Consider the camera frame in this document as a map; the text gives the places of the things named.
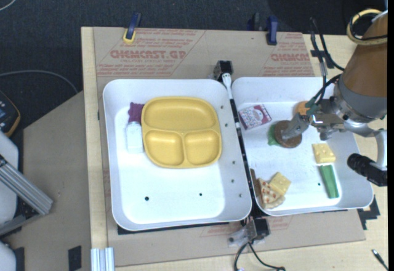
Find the white tray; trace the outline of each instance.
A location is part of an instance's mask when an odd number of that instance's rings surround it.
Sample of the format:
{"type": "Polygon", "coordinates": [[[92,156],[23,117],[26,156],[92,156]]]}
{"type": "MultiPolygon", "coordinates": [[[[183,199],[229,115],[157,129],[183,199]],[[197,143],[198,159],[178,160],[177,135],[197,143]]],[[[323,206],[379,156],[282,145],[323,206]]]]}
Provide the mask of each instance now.
{"type": "MultiPolygon", "coordinates": [[[[373,199],[371,184],[347,166],[349,155],[359,153],[353,133],[336,132],[326,141],[336,156],[336,162],[331,164],[337,178],[339,198],[332,199],[328,198],[313,154],[312,144],[323,143],[313,126],[302,134],[302,142],[296,148],[268,145],[271,124],[290,120],[295,105],[310,100],[321,85],[322,78],[311,77],[239,78],[232,85],[238,110],[262,103],[272,118],[269,123],[253,129],[241,127],[250,169],[256,178],[270,180],[279,171],[291,181],[284,203],[274,209],[264,210],[255,191],[261,210],[271,216],[363,208],[373,199]]],[[[326,95],[332,95],[332,86],[327,88],[326,95]]]]}
{"type": "Polygon", "coordinates": [[[252,201],[235,123],[224,86],[212,79],[116,79],[103,91],[113,217],[126,230],[243,220],[252,201]],[[222,154],[210,166],[161,168],[145,153],[129,154],[125,127],[130,103],[188,96],[216,110],[222,154]]]}

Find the cardboard sheet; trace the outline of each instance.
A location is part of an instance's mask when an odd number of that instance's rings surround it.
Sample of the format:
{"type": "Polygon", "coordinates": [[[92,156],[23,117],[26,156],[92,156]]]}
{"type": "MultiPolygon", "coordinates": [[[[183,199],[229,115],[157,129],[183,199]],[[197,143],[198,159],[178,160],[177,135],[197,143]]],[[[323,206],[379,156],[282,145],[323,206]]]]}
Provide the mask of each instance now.
{"type": "MultiPolygon", "coordinates": [[[[94,28],[108,242],[115,249],[116,266],[233,254],[238,248],[229,246],[227,240],[241,228],[239,222],[118,233],[111,213],[103,88],[118,78],[209,78],[219,60],[232,61],[233,79],[314,76],[303,36],[278,33],[278,44],[269,46],[263,31],[138,28],[133,45],[127,45],[122,41],[124,31],[94,28]]],[[[255,246],[258,251],[364,240],[357,210],[268,217],[268,221],[271,235],[255,246]]]]}

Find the divided yellow plate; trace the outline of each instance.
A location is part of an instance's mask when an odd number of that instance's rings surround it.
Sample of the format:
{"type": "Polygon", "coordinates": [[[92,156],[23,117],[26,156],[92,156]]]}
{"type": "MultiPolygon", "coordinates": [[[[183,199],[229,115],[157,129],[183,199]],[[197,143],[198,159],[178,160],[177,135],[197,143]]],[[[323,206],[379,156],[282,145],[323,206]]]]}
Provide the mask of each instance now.
{"type": "Polygon", "coordinates": [[[143,106],[141,125],[145,153],[158,166],[208,166],[222,152],[216,111],[203,99],[153,98],[143,106]]]}

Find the yellow cheese cube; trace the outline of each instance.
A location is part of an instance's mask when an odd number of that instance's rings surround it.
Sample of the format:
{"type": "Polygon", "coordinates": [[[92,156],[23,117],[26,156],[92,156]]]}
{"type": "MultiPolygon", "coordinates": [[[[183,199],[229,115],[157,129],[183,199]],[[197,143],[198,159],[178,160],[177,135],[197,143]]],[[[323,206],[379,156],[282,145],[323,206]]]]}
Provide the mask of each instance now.
{"type": "Polygon", "coordinates": [[[328,146],[328,144],[312,144],[313,153],[317,163],[333,163],[335,162],[335,155],[328,146]]]}
{"type": "Polygon", "coordinates": [[[281,195],[284,195],[287,192],[290,184],[291,181],[284,177],[280,172],[277,172],[270,181],[272,190],[280,193],[281,195]]]}

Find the blue clamp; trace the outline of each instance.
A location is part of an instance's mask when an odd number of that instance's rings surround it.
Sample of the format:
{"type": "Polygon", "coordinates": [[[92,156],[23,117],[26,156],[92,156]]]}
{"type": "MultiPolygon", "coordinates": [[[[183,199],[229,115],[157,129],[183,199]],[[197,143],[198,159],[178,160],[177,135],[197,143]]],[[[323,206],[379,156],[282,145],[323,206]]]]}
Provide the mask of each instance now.
{"type": "Polygon", "coordinates": [[[267,44],[275,46],[277,44],[276,32],[278,31],[278,19],[273,15],[267,18],[267,30],[267,44]]]}
{"type": "Polygon", "coordinates": [[[126,44],[132,44],[135,38],[135,28],[140,25],[141,13],[134,12],[131,18],[129,29],[126,29],[123,35],[123,41],[126,44]]]}

